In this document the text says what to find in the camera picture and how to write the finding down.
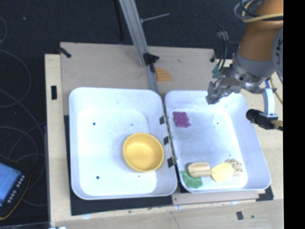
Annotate yellow potato chip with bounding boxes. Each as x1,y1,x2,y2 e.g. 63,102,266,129
211,162,234,183

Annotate tan bread bun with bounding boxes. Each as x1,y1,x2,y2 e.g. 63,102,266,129
187,162,212,178

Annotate purple grapes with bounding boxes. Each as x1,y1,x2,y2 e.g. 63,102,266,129
173,111,192,128

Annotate tan chocolate chip biscuit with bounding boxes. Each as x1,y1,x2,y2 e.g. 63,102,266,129
224,158,244,177

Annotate yellow bowl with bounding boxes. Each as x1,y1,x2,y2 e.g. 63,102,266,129
122,132,165,173

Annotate thin black and white rod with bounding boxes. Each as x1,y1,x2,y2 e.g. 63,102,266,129
163,101,178,167

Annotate black cylinder on white bracket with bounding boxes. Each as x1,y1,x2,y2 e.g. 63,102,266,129
246,87,283,130

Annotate white plastic tray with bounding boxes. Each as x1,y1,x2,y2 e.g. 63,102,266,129
68,87,178,200
163,90,272,194

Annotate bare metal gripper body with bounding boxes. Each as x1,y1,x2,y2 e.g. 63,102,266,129
213,65,265,95

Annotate green lettuce leaf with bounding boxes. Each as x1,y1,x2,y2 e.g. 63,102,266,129
180,170,203,189

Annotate brown cardboard board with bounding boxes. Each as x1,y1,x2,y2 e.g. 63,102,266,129
59,42,262,206

